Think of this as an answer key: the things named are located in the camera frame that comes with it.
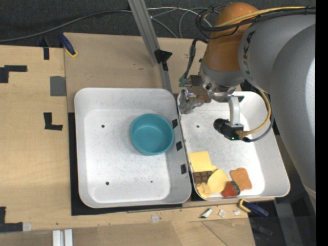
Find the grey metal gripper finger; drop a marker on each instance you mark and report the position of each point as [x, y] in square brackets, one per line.
[195, 105]
[184, 102]

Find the orange-brown toast slice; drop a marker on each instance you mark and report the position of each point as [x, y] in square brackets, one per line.
[241, 179]

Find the pale yellow lumpy piece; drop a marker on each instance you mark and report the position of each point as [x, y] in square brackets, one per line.
[204, 190]

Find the brown chocolate bar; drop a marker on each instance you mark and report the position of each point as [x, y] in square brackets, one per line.
[200, 177]

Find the red strawberry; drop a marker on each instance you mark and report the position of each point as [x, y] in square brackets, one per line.
[229, 190]

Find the teal bowl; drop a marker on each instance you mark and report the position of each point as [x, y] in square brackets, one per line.
[151, 134]

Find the black cylinder on white bracket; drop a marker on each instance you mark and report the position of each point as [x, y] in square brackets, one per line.
[228, 129]

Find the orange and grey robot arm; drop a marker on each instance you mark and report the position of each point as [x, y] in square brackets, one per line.
[279, 60]

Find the white plastic tray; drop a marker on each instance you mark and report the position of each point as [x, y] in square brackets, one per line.
[115, 163]
[230, 152]

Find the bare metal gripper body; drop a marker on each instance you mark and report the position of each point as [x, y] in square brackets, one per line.
[217, 91]

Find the yellow cheese slice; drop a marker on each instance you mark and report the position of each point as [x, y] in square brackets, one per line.
[200, 161]

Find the yellow round slice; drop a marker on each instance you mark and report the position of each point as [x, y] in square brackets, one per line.
[217, 181]

